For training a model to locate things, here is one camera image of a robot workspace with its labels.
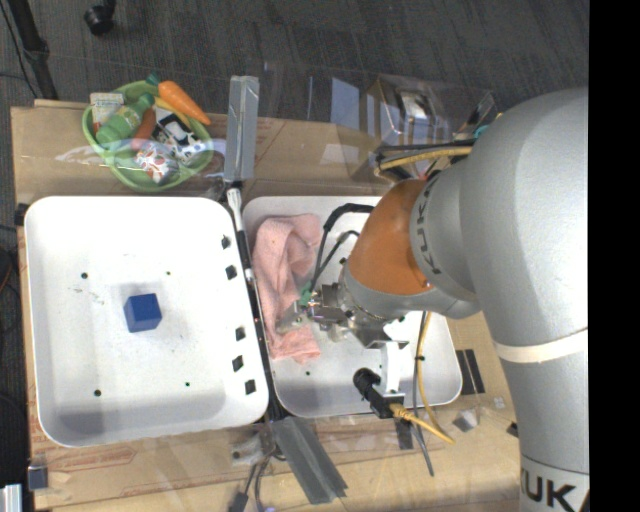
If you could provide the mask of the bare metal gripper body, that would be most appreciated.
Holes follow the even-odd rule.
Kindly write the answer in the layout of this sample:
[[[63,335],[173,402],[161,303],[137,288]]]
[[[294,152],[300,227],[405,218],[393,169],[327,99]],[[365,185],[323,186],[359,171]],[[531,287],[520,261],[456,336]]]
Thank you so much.
[[[349,340],[362,346],[378,346],[386,341],[386,319],[358,306],[347,288],[339,283],[322,285],[308,304],[311,321],[327,332],[332,325],[349,329]]]

